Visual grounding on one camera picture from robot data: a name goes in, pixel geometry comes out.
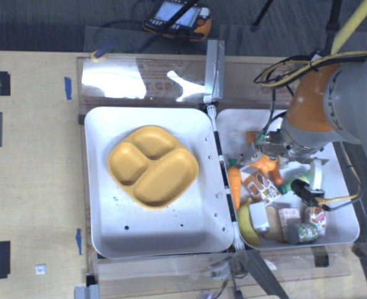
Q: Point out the beige bread slice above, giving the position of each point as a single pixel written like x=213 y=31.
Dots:
x=274 y=224

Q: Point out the pink carton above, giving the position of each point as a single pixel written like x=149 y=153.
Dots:
x=289 y=218

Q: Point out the yellow divided plate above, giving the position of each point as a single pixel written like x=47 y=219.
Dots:
x=153 y=167

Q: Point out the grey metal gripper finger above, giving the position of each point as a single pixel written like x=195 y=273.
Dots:
x=251 y=154
x=283 y=162

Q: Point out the orange toy figure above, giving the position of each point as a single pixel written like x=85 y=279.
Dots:
x=265 y=164

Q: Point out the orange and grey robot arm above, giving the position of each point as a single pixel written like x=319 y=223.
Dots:
x=314 y=104

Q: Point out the green patterned can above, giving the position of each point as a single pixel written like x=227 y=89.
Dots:
x=301 y=233

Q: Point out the white plastic tray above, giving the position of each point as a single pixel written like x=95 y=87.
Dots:
x=339 y=223
x=158 y=229

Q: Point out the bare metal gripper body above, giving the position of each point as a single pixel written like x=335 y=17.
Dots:
x=273 y=143

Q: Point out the thin black and white rod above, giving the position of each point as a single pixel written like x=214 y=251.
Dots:
x=222 y=164

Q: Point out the black cylinder on white bracket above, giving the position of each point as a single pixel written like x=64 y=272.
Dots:
x=306 y=192

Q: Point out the yellow banana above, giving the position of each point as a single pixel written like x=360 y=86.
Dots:
x=248 y=226

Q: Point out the orange and white carton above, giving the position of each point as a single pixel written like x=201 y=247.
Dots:
x=261 y=187

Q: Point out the orange block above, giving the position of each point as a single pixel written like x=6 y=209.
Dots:
x=251 y=137

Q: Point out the orange carrot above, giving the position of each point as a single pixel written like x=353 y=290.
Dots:
x=234 y=182

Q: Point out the red and white can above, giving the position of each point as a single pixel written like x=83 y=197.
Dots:
x=316 y=218

